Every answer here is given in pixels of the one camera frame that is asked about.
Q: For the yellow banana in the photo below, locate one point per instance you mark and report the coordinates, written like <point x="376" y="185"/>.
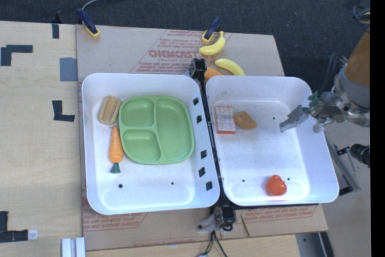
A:
<point x="230" y="66"/>
<point x="214" y="46"/>

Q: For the orange carrot with green top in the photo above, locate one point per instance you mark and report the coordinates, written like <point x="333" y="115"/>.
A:
<point x="115" y="147"/>

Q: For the white plastic tray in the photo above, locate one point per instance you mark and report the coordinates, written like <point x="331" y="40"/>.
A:
<point x="264" y="153"/>
<point x="144" y="186"/>

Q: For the thin black and white rod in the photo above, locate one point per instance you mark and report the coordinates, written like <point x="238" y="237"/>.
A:
<point x="209" y="126"/>

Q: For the brown cardboard board red print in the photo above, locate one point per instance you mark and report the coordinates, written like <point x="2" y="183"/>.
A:
<point x="120" y="48"/>

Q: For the red and white carton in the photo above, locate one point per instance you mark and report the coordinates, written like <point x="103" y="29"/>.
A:
<point x="225" y="119"/>

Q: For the red orange bell pepper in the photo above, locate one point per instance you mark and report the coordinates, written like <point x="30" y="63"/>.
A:
<point x="276" y="185"/>

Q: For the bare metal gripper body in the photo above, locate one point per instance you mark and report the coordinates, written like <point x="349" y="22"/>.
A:
<point x="331" y="113"/>

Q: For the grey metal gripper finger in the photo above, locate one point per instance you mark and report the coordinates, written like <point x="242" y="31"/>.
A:
<point x="318" y="128"/>
<point x="294" y="119"/>

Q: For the orange biscuit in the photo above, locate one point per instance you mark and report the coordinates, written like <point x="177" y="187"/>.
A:
<point x="245" y="120"/>

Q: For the black cylinder on white bracket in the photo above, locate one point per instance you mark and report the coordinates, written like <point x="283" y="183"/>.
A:
<point x="361" y="153"/>

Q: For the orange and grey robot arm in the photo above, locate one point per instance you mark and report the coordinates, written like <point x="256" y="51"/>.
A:
<point x="359" y="66"/>

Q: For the tan bread bun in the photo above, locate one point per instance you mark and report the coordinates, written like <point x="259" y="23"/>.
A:
<point x="109" y="109"/>

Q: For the green divided plate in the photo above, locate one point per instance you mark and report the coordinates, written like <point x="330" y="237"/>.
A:
<point x="173" y="129"/>

